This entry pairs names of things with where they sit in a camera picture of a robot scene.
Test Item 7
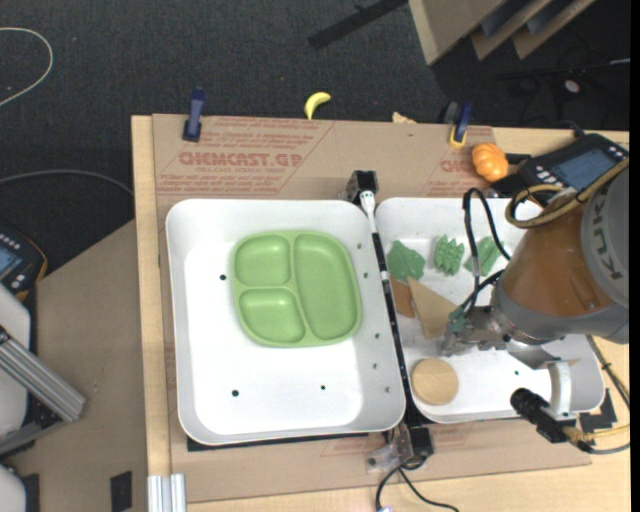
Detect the round tan biscuit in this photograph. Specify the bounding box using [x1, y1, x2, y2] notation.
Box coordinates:
[410, 357, 461, 407]

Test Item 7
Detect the brown cardboard board, red print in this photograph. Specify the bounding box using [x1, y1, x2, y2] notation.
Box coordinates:
[151, 113, 594, 504]

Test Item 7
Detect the green ridged toy vegetable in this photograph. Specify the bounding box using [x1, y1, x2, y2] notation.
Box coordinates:
[431, 233, 466, 276]
[463, 235, 504, 278]

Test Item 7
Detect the green lettuce leaf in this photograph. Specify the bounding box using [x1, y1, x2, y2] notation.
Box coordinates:
[385, 239, 428, 283]

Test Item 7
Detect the thin black and white rod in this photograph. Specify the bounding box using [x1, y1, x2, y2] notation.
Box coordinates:
[359, 191, 411, 427]

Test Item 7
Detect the tan triangular toy slice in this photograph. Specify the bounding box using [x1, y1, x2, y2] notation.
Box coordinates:
[406, 276, 460, 342]

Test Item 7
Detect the black cylinder on white bracket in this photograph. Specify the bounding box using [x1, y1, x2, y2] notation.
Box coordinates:
[509, 360, 584, 444]

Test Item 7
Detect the orange toy pumpkin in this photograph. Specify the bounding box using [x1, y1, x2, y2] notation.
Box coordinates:
[470, 142, 511, 184]

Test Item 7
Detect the green divided plate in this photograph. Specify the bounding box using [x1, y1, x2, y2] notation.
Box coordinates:
[230, 229, 363, 349]

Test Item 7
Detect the brown toy bread slice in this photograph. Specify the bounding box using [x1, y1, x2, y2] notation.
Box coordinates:
[389, 276, 417, 319]

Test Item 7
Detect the yellow banana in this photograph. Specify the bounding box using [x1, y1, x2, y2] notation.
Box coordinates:
[304, 91, 333, 121]

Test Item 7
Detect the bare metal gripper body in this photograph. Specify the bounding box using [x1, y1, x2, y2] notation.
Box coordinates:
[451, 304, 512, 352]

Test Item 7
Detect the white plastic tray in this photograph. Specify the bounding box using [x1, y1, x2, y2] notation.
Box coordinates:
[164, 198, 407, 447]
[373, 196, 607, 426]

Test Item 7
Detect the black block with thin wires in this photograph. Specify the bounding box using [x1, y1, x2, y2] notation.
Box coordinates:
[338, 169, 379, 204]
[366, 424, 435, 475]

